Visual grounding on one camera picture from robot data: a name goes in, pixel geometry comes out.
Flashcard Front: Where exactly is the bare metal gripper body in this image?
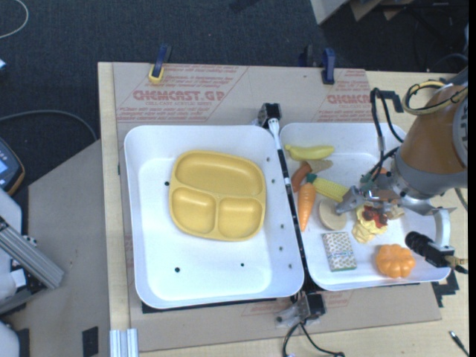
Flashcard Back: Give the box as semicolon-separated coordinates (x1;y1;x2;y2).
361;170;406;205

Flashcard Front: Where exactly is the yellow corn cob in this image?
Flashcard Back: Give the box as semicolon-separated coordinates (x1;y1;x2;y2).
305;173;351;203

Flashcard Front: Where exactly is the beige round biscuit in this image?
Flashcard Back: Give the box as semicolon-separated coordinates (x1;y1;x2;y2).
318;198;348;232

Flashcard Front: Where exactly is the yellow pasta with red sauce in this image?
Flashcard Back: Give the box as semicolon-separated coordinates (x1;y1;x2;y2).
350;204;390;245

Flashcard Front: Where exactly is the white plastic tray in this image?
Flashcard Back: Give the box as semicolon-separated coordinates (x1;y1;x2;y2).
123;124;306;309
278;122;453;292

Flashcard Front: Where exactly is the orange carrot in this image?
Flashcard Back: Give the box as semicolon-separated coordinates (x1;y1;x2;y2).
297;181;318;233

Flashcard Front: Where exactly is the patterned white carton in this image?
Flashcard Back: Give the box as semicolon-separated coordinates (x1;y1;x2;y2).
321;231;358;273

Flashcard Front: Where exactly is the orange sausage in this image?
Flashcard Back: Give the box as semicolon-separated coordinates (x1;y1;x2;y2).
290;161;313;194

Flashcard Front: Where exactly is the yellow banana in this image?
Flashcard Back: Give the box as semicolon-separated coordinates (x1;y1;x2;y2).
284;144;335;162

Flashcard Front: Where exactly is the thin black and white rod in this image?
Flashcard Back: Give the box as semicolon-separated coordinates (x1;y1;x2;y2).
267;118;309;294

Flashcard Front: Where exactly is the orange pumpkin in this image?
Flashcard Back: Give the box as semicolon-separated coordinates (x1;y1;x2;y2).
375;243;417;280

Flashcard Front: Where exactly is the yellow divided plate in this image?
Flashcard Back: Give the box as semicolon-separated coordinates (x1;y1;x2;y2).
168;149;268;242

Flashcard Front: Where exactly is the brown cardboard board red print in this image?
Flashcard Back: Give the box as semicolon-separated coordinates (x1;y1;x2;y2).
111;62;443;353

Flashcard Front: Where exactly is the black cylinder on white bracket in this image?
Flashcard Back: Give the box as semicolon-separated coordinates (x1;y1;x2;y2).
401;196;457;269

